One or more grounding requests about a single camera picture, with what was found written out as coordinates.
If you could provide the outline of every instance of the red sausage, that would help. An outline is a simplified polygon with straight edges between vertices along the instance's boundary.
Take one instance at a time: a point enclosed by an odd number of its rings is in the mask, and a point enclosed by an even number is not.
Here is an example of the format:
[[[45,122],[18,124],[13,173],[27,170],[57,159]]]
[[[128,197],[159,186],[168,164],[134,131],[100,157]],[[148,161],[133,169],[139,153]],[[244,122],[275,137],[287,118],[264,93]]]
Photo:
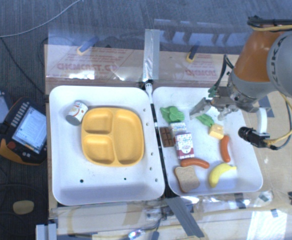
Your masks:
[[[228,142],[229,141],[230,141],[229,135],[225,135],[220,141],[221,158],[225,163],[229,163],[231,161],[230,154],[228,153]]]
[[[180,161],[180,165],[181,167],[200,166],[205,169],[210,167],[210,164],[207,161],[199,159],[199,158],[194,158],[194,157],[182,159]]]

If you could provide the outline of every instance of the dark surface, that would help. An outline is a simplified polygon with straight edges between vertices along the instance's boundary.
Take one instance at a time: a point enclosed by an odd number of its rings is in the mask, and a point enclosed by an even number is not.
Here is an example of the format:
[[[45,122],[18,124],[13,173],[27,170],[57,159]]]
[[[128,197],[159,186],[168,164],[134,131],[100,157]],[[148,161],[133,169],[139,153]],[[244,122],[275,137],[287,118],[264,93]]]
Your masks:
[[[75,1],[0,0],[0,35],[39,26]],[[7,89],[13,102],[27,96],[45,105],[43,46],[52,27],[78,33],[77,26],[132,30],[137,34],[107,40],[108,45],[117,42],[131,49],[143,49],[138,37],[145,29],[161,29],[166,30],[162,50],[185,52],[192,45],[187,39],[184,43],[175,41],[175,31],[195,31],[208,34],[201,41],[201,53],[239,54],[251,32],[247,19],[254,15],[292,19],[292,0],[82,0],[48,24],[0,39],[0,89]],[[184,24],[187,21],[200,23],[201,27],[191,29]],[[11,184],[0,186],[0,240],[35,239],[36,225],[47,222],[47,181],[46,161],[27,166],[0,156],[0,185]],[[20,200],[32,200],[34,211],[20,217],[12,215],[13,203]]]

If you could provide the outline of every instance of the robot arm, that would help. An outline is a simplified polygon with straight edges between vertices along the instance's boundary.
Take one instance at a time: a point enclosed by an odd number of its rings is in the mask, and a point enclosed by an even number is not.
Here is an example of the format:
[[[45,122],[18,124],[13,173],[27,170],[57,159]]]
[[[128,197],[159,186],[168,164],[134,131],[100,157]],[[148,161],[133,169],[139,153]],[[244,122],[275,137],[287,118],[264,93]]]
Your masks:
[[[209,89],[209,98],[203,98],[190,111],[190,119],[206,113],[211,107],[219,111],[219,120],[238,109],[256,113],[260,108],[254,104],[274,91],[292,98],[292,20],[264,20],[254,16],[248,19],[248,25],[254,31],[236,64],[231,65],[224,55],[221,75]],[[219,86],[226,66],[232,69],[227,85]],[[256,147],[269,146],[264,141],[269,139],[267,133],[241,128],[238,134]],[[257,135],[252,137],[256,140],[250,141],[249,134]]]

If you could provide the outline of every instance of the can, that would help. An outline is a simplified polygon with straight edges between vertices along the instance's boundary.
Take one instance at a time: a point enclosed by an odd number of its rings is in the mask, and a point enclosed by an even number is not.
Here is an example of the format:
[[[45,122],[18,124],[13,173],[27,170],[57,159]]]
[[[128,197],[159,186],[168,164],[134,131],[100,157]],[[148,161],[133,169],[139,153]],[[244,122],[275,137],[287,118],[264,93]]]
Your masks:
[[[78,126],[81,124],[84,115],[88,111],[88,107],[86,104],[80,100],[76,100],[71,107],[68,115],[66,116],[66,120],[74,126]]]

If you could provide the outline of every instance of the yellow banana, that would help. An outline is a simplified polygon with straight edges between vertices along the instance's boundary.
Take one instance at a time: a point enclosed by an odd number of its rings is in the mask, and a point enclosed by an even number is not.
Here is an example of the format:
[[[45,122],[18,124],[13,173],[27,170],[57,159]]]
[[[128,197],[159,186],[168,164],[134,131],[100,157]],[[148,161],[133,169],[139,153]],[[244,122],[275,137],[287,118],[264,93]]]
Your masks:
[[[215,188],[218,181],[220,180],[220,177],[223,173],[229,171],[229,170],[236,170],[236,166],[231,166],[228,163],[221,163],[214,167],[209,174],[209,184],[212,188]]]

